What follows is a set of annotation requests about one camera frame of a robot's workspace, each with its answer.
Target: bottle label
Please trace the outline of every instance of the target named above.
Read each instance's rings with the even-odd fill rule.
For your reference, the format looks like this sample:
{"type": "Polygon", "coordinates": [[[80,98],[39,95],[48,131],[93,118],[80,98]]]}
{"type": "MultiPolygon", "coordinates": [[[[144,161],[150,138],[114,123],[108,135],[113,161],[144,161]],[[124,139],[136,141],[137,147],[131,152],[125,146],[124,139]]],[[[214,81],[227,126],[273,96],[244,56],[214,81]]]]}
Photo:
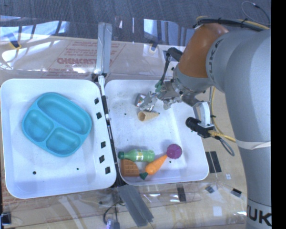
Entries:
{"type": "Polygon", "coordinates": [[[137,156],[136,156],[136,160],[137,161],[142,161],[143,160],[143,153],[142,152],[137,152],[137,156]]]}

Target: gray carpet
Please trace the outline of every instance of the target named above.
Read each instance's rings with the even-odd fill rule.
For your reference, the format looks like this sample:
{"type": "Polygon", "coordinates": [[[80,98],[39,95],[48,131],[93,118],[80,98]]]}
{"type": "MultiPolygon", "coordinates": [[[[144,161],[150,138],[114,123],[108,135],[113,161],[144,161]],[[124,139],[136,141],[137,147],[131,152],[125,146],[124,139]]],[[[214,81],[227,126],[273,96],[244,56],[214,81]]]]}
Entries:
{"type": "Polygon", "coordinates": [[[226,19],[249,19],[268,24],[271,21],[271,0],[0,0],[0,15],[61,20],[78,23],[73,36],[91,38],[95,33],[87,23],[115,24],[123,20],[123,29],[116,31],[116,40],[146,42],[141,30],[143,19],[173,21],[191,28],[198,16],[226,19]],[[133,35],[133,20],[136,34],[133,35]]]}

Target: metal bracket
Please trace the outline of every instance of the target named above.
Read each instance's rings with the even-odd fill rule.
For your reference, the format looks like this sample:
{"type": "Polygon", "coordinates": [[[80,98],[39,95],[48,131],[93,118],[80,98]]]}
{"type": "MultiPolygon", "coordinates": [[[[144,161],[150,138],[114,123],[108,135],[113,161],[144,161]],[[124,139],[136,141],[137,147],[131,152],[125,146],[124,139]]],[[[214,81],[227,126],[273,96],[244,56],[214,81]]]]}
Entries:
{"type": "Polygon", "coordinates": [[[202,127],[214,126],[211,123],[211,111],[208,102],[198,102],[194,107],[198,107],[200,111],[201,122],[198,125],[202,127]]]}
{"type": "Polygon", "coordinates": [[[110,65],[112,25],[100,22],[98,26],[97,56],[95,74],[107,74],[110,65]]]}

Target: toy carrot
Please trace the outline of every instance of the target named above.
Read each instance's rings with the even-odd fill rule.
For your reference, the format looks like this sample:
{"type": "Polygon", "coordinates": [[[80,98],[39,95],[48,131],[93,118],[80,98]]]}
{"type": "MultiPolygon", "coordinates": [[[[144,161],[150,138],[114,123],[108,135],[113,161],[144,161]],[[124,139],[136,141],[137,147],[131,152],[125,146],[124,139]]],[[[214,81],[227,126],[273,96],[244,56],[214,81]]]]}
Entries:
{"type": "Polygon", "coordinates": [[[147,177],[147,175],[153,175],[155,174],[160,167],[163,165],[164,161],[166,160],[167,155],[163,155],[157,159],[155,159],[153,162],[149,163],[146,167],[145,167],[145,172],[140,173],[140,177],[145,180],[145,178],[147,177]]]}

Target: yellow wire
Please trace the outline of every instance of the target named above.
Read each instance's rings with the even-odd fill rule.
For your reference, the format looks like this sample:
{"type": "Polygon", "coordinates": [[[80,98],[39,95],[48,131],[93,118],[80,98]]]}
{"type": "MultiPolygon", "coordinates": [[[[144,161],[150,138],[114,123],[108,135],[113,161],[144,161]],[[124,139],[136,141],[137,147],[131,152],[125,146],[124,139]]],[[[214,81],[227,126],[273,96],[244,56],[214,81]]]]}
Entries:
{"type": "Polygon", "coordinates": [[[225,135],[225,134],[219,133],[219,132],[214,131],[214,130],[210,130],[210,131],[208,131],[208,132],[209,132],[209,134],[210,134],[211,136],[220,136],[220,137],[224,137],[224,138],[226,138],[226,139],[230,140],[231,142],[234,142],[234,143],[235,143],[235,139],[234,139],[233,137],[230,137],[230,136],[228,136],[228,135],[225,135]]]}
{"type": "MultiPolygon", "coordinates": [[[[212,19],[212,18],[210,18],[210,17],[208,17],[208,16],[198,16],[198,17],[196,18],[196,21],[198,22],[198,21],[200,21],[201,19],[212,19]]],[[[260,28],[262,28],[262,29],[264,29],[264,30],[269,30],[269,27],[264,26],[264,25],[259,24],[259,23],[256,23],[256,22],[253,22],[253,21],[244,21],[244,20],[241,20],[241,19],[237,19],[237,21],[241,21],[241,22],[243,22],[243,23],[252,24],[252,25],[257,26],[257,27],[260,27],[260,28]]]]}
{"type": "MultiPolygon", "coordinates": [[[[214,100],[214,96],[215,96],[215,87],[213,87],[213,91],[212,91],[212,97],[211,97],[211,113],[213,115],[214,111],[213,111],[213,100],[214,100]]],[[[216,121],[215,121],[215,118],[212,116],[212,121],[213,121],[213,124],[215,126],[215,128],[217,129],[217,132],[216,131],[209,131],[210,135],[211,136],[221,136],[221,137],[225,137],[226,139],[232,141],[232,142],[236,142],[236,140],[228,135],[225,135],[218,127],[216,121]]]]}

